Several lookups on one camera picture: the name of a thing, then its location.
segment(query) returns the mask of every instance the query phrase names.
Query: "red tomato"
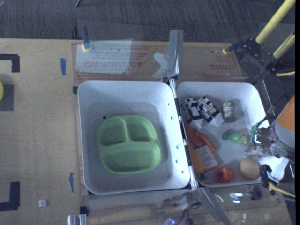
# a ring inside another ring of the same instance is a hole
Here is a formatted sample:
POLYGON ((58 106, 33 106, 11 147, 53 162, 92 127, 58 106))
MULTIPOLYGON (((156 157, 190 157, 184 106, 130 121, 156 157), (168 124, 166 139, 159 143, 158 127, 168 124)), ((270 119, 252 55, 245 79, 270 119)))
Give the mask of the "red tomato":
POLYGON ((220 167, 217 170, 217 181, 218 182, 230 182, 236 179, 235 170, 231 167, 220 167))

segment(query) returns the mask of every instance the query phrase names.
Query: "white tray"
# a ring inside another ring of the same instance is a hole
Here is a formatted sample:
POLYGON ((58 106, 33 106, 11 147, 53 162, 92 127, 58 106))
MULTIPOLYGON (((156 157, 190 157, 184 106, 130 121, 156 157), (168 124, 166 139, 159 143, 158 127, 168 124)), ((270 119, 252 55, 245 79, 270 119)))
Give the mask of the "white tray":
MULTIPOLYGON (((205 177, 207 179, 201 183, 208 187, 260 183, 260 178, 246 180, 239 173, 239 162, 246 158, 245 149, 247 146, 222 139, 222 134, 226 131, 238 130, 248 133, 254 124, 265 117, 266 114, 257 89, 246 82, 182 82, 177 86, 176 91, 180 105, 186 98, 199 99, 206 96, 220 111, 222 104, 229 100, 233 101, 236 106, 237 120, 235 122, 224 122, 219 127, 208 124, 200 130, 217 147, 214 156, 219 163, 219 167, 227 165, 234 168, 236 179, 229 183, 217 183, 216 170, 218 167, 206 172, 205 177)), ((268 125, 268 121, 265 121, 261 126, 267 127, 268 125)))
POLYGON ((86 81, 78 88, 82 133, 83 177, 98 195, 180 189, 190 180, 176 105, 163 82, 86 81), (97 131, 104 117, 141 115, 149 119, 160 139, 162 160, 155 169, 136 174, 114 174, 102 165, 97 131))

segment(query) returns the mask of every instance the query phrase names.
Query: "potato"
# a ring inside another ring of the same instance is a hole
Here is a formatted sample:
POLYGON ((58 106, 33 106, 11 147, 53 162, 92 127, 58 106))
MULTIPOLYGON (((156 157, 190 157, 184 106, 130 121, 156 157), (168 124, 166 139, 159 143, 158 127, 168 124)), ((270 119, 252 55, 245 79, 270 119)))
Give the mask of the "potato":
POLYGON ((240 161, 239 171, 247 180, 257 179, 260 176, 259 164, 250 158, 244 158, 240 161))

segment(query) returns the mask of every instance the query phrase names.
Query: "blue tape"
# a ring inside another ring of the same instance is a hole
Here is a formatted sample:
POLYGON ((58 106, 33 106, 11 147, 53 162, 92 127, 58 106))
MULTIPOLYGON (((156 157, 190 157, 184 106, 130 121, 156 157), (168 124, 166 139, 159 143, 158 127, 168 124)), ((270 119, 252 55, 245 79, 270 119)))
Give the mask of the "blue tape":
POLYGON ((60 59, 60 68, 63 76, 66 75, 66 60, 64 58, 60 59))
POLYGON ((69 181, 70 181, 72 193, 74 192, 74 177, 73 177, 73 175, 74 175, 74 173, 70 172, 69 181))

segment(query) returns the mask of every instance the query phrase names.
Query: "gray carpet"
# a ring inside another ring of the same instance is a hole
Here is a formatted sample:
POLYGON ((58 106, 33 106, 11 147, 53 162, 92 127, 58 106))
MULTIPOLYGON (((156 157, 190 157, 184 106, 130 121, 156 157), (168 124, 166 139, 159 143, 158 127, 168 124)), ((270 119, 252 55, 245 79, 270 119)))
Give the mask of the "gray carpet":
MULTIPOLYGON (((115 39, 122 25, 137 40, 167 41, 180 27, 187 42, 223 42, 257 35, 284 0, 82 0, 78 7, 77 0, 2 1, 1 38, 71 39, 72 28, 85 25, 94 30, 90 39, 115 39)), ((295 8, 281 23, 295 24, 295 8)))

